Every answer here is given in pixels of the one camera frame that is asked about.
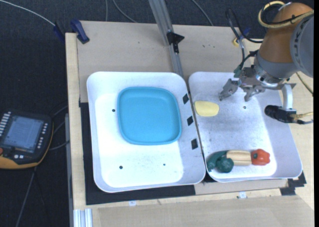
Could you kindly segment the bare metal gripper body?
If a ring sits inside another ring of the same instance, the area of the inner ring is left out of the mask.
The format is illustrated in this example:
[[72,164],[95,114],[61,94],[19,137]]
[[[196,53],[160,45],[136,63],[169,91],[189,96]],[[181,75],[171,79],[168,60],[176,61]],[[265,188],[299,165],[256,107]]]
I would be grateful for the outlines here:
[[239,84],[242,88],[261,86],[275,88],[281,83],[279,78],[273,77],[260,67],[245,67],[239,76]]

